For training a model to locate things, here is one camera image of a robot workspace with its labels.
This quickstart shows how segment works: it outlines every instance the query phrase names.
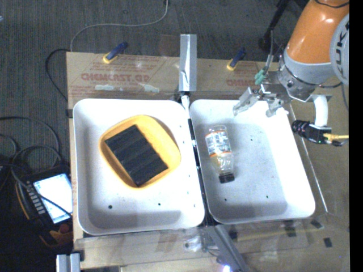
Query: white cable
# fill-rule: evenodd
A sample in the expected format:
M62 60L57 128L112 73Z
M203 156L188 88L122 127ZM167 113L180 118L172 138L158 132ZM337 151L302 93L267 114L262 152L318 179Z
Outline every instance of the white cable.
M120 23L99 23L99 24L93 24L93 25L89 25L87 27L84 27L83 29L81 29L80 31L78 31L76 33L76 35L72 38L71 42L70 42L70 51L73 51L73 41L75 40L75 38L81 34L83 31L85 31L86 29L89 29L91 27L98 27L98 26L121 26L121 27L141 27L141 26L149 26L149 25L153 25L155 23L160 22L161 20L164 19L164 17L166 16L167 12L168 12L168 4L169 4L169 0L166 0L166 7L165 7L165 12L163 14L163 16L161 16L161 18L159 18L158 20L154 21L154 22L148 22L148 23L142 23L142 24L120 24Z

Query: plastic bottle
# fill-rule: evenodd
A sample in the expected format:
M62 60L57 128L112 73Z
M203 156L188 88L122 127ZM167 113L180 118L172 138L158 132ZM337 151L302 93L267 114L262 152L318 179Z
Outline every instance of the plastic bottle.
M216 125L208 130L205 136L208 154L212 166L218 173L220 183L234 180L233 153L229 143L227 128L224 125Z

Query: blue and yellow clamp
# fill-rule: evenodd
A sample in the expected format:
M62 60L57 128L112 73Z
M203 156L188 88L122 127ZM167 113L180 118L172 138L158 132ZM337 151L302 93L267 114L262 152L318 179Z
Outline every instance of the blue and yellow clamp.
M109 53L107 53L103 56L103 61L105 63L113 62L117 58L117 56L121 52L123 52L128 46L129 46L129 44L126 41L120 43L117 47L115 47Z
M227 69L229 69L230 71L234 71L237 67L238 61L242 60L245 55L246 55L246 50L244 47L242 47L239 50L239 52L235 55L235 57L229 61Z

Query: gray floor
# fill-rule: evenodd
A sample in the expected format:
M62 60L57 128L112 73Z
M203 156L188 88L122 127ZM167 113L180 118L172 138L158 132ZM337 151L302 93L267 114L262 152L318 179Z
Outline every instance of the gray floor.
M126 54L178 56L181 33L197 35L198 58L229 60L244 46L245 60L265 61L258 39L265 33L278 0L169 0L158 23L143 27L97 26L144 24L165 12L164 0L0 0L0 117L42 120L57 134L60 153L69 160L67 102L49 80L45 62L56 49L106 53L127 41ZM301 12L290 2L275 30L278 44L286 44ZM65 52L51 56L49 73L66 96ZM33 145L55 147L53 135L42 124L26 119L0 121L0 134L13 138L20 149ZM11 155L11 144L0 137L0 154ZM54 155L37 150L29 167L51 165ZM24 221L8 180L10 201L4 205L0 236L0 271L54 271L54 254L32 234Z

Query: black connector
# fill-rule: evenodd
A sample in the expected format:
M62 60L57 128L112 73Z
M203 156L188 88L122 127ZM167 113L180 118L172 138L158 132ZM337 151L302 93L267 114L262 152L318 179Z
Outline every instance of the black connector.
M316 144L327 144L325 133L331 133L330 127L320 127L309 121L296 120L292 123L292 131Z

